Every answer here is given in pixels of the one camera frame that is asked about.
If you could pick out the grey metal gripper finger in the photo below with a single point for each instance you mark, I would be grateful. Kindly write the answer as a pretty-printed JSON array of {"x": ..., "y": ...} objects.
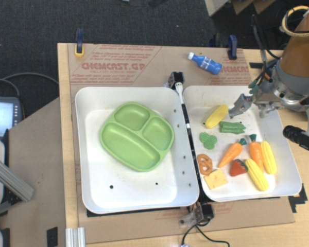
[
  {"x": 265, "y": 110},
  {"x": 240, "y": 105}
]

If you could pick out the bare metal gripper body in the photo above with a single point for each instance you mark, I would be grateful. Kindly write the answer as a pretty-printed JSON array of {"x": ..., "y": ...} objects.
[{"x": 269, "y": 94}]

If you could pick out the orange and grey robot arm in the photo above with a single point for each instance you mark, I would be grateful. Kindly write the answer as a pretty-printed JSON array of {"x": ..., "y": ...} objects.
[{"x": 298, "y": 50}]

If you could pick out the yellow corn cob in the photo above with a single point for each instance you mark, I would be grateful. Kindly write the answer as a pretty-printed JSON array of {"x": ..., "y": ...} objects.
[
  {"x": 216, "y": 116},
  {"x": 269, "y": 157},
  {"x": 257, "y": 175}
]

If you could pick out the orange carrot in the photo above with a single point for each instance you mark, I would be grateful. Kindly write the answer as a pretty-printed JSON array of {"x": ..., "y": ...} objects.
[
  {"x": 231, "y": 152},
  {"x": 256, "y": 152}
]

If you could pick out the green lettuce leaf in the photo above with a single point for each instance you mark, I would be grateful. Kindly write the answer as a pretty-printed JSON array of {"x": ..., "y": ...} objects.
[{"x": 208, "y": 140}]

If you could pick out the blue plastic bottle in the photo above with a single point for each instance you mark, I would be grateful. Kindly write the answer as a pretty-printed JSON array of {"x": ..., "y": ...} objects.
[{"x": 206, "y": 63}]

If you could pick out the thin black and white rod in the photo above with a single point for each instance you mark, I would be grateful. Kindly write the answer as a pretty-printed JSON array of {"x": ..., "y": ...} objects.
[{"x": 188, "y": 123}]

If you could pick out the red strawberry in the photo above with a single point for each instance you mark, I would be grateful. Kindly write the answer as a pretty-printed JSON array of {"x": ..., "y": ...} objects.
[{"x": 237, "y": 168}]

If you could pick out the brown pretzel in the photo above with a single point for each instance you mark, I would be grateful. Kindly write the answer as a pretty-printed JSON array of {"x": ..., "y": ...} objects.
[{"x": 204, "y": 164}]

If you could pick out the yellow cheese wedge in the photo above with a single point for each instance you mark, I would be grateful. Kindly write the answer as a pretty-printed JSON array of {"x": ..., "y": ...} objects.
[{"x": 216, "y": 179}]

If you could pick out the white plastic tray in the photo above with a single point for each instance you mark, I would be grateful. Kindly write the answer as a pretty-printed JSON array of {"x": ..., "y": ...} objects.
[
  {"x": 231, "y": 192},
  {"x": 134, "y": 189}
]

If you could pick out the green divided plate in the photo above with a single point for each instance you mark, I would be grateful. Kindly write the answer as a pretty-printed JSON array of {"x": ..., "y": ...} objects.
[{"x": 134, "y": 138}]

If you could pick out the brown cardboard board red print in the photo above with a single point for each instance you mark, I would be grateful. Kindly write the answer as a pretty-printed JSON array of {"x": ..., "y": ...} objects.
[{"x": 113, "y": 68}]

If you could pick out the black cylinder on white bracket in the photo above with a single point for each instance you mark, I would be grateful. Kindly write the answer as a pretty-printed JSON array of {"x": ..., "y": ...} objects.
[{"x": 297, "y": 136}]

